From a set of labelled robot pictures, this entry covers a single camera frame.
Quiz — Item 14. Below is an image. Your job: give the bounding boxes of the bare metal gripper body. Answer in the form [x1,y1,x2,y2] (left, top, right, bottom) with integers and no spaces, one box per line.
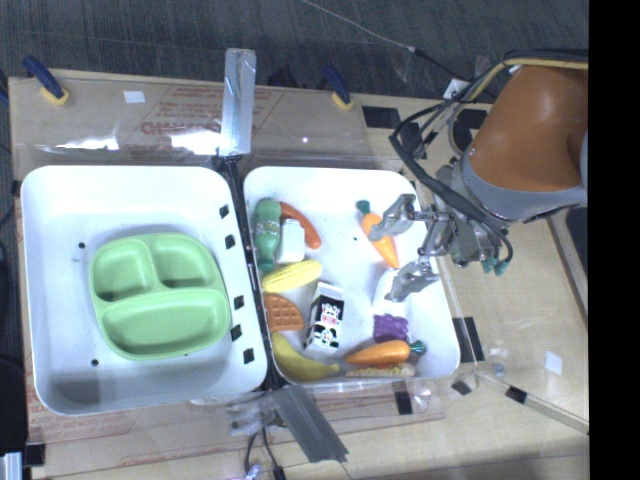
[414,165,507,269]

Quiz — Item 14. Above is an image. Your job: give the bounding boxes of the orange carrot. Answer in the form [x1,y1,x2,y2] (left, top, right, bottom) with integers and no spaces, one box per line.
[344,338,428,368]
[355,199,402,271]

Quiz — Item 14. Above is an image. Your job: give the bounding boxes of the purple grapes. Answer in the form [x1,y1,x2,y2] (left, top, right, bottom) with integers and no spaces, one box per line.
[372,313,411,345]

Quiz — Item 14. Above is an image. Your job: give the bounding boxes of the white plastic tray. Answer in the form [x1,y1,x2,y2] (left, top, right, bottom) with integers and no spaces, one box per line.
[19,164,269,417]
[242,165,462,386]

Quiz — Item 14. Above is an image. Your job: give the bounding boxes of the orange sausage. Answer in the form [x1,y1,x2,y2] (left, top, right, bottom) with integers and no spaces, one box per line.
[278,201,323,251]

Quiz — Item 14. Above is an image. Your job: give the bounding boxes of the cow print milk carton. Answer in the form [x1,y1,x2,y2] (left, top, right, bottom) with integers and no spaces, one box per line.
[301,281,346,352]

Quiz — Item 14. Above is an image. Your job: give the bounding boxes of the yellow pizza slice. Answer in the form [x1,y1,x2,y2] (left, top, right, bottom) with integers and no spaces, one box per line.
[345,362,418,380]

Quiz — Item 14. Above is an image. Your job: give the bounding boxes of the small white bottle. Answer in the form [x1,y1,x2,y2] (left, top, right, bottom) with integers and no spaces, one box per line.
[275,217,307,265]

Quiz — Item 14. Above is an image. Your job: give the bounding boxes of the yellow corn cob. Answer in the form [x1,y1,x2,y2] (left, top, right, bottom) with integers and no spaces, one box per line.
[261,259,324,294]

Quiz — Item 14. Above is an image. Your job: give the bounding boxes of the green bottle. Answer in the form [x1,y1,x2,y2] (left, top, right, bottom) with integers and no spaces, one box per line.
[252,197,283,275]

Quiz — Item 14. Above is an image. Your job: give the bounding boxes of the brown waffle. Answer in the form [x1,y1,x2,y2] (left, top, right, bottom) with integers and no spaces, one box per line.
[262,292,306,333]

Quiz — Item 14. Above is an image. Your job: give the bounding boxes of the yellow banana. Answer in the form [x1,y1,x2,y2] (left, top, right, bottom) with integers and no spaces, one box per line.
[270,331,342,383]

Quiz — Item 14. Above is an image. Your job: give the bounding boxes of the green divided plate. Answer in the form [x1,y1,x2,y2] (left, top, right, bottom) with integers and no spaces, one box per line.
[88,232,233,362]

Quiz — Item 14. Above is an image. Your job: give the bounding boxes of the brown cardboard board red print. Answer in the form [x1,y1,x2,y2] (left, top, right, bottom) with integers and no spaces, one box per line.
[7,69,446,469]

